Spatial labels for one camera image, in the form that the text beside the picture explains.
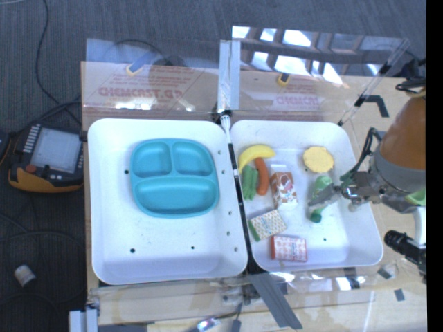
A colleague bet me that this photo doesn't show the orange patterned carton green edge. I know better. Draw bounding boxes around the orange patterned carton green edge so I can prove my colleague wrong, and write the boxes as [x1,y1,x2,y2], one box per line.
[248,208,289,243]

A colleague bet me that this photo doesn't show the orange sausage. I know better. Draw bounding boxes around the orange sausage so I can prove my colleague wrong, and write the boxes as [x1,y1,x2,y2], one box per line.
[254,157,270,196]

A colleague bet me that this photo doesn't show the small grey can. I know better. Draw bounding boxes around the small grey can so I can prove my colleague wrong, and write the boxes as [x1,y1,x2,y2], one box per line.
[14,264,37,288]

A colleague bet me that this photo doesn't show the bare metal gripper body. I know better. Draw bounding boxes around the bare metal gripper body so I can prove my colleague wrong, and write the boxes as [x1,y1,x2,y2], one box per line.
[341,170,386,206]

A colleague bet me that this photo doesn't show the brown cardboard board red print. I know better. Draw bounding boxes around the brown cardboard board red print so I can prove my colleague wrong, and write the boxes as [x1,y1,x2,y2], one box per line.
[80,60,427,326]

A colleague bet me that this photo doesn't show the yellow banana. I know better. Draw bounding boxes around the yellow banana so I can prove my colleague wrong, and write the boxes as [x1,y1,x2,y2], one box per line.
[237,144,277,175]

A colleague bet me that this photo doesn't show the orange and white carton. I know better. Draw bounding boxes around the orange and white carton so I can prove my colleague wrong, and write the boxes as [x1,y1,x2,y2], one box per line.
[269,164,300,210]

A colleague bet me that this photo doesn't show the yellow round biscuit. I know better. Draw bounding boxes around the yellow round biscuit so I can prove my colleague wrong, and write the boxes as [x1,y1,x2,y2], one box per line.
[302,145,336,174]

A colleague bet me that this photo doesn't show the blue divided plate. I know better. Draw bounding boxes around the blue divided plate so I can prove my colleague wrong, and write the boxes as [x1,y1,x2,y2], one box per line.
[129,138,221,219]

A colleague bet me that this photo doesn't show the orange patterned packet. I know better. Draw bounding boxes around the orange patterned packet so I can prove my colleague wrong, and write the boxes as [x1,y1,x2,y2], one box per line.
[269,234,309,264]

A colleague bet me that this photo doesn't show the green bean pods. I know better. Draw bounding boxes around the green bean pods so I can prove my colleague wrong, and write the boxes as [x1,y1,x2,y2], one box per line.
[241,165,260,201]

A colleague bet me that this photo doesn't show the white plastic tray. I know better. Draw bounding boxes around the white plastic tray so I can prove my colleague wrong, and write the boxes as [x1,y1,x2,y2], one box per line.
[87,118,249,286]
[229,119,385,273]

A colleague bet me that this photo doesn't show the black cylinder on white bracket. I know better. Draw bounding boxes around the black cylinder on white bracket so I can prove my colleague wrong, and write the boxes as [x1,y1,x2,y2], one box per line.
[383,203,427,275]

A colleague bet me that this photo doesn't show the green plastic bottle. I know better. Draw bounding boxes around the green plastic bottle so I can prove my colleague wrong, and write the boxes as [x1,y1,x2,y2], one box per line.
[307,175,334,224]

